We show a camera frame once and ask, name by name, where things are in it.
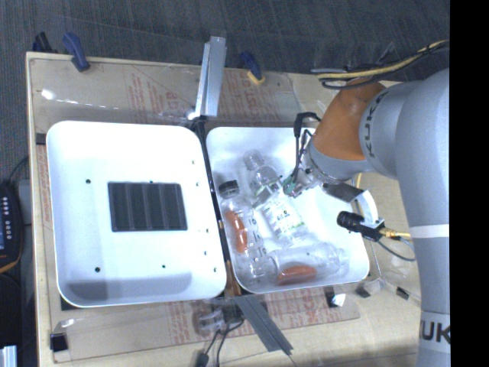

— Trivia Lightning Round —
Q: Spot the clear plastic bottle green label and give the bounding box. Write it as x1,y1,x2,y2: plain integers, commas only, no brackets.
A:
243,150,307,248

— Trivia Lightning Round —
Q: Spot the black ribbed rectangular panel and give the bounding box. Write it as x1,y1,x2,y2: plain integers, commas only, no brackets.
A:
107,181,189,232

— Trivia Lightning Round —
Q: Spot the white plastic tray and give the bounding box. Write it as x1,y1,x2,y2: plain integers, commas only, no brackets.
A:
45,119,228,308
205,126,371,294

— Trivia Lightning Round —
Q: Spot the black cylinder on white bracket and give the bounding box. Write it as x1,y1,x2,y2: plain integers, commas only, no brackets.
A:
322,181,386,243

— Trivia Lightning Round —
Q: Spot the brown cardboard board red print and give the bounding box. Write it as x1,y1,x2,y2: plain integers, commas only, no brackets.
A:
29,58,362,363

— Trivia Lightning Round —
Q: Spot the orange sausage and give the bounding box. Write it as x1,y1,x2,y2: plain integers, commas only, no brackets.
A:
224,209,250,254
276,265,319,286

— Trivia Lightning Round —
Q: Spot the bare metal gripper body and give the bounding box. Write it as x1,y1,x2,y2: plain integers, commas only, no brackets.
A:
283,166,326,200

